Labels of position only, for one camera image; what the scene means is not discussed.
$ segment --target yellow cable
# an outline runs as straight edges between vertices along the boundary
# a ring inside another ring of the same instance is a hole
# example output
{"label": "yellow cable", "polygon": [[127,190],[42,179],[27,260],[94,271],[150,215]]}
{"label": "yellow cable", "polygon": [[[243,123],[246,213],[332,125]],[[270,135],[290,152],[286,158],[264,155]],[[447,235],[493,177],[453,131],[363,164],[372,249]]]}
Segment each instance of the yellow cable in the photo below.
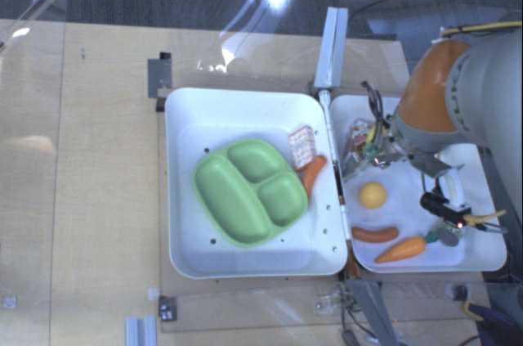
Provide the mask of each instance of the yellow cable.
{"label": "yellow cable", "polygon": [[449,36],[455,34],[462,34],[465,32],[482,32],[486,30],[494,29],[504,29],[504,28],[520,28],[523,25],[521,20],[513,20],[508,22],[496,22],[496,23],[487,23],[485,25],[471,25],[471,26],[462,26],[460,28],[448,28],[443,29],[440,32],[440,38],[448,38]]}

